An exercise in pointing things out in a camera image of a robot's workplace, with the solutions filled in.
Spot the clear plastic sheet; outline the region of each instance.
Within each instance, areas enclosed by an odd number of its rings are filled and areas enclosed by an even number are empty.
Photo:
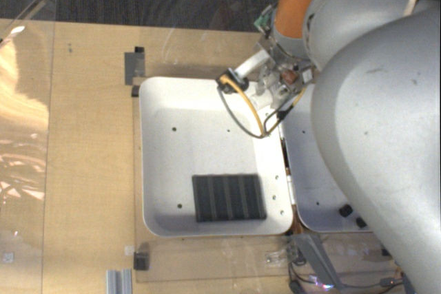
[[[40,293],[56,0],[0,20],[0,292]]]

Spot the white tray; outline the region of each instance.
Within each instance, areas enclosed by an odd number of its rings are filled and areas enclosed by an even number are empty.
[[[254,90],[251,84],[250,93]],[[226,112],[212,80],[154,77],[140,90],[143,218],[159,236],[284,233],[293,213],[278,134],[258,140]],[[256,122],[237,95],[227,100],[244,126]],[[265,117],[265,111],[259,112]],[[258,174],[267,218],[197,222],[192,176]]]

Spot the wooden surface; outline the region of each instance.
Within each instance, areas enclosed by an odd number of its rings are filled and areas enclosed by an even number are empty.
[[[190,67],[190,76],[206,76],[245,60],[257,39],[237,32],[56,23],[44,294],[102,294],[106,270],[132,268],[125,248],[135,245],[133,107],[131,87],[124,86],[124,52],[145,47],[151,75],[189,76]],[[134,293],[274,289],[288,293],[287,279],[134,281]]]

